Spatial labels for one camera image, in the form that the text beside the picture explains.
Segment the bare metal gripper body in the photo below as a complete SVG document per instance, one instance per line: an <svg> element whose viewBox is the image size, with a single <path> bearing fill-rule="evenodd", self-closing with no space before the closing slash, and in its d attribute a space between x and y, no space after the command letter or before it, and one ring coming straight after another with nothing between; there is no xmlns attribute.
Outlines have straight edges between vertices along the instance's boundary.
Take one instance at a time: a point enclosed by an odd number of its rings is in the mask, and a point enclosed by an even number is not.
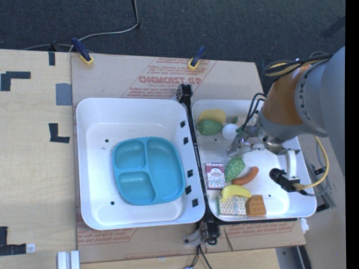
<svg viewBox="0 0 359 269"><path fill-rule="evenodd" d="M284 141L279 140L266 133L260 126L246 126L244 138L252 138L254 146L252 150L267 149L273 154L286 154Z"/></svg>

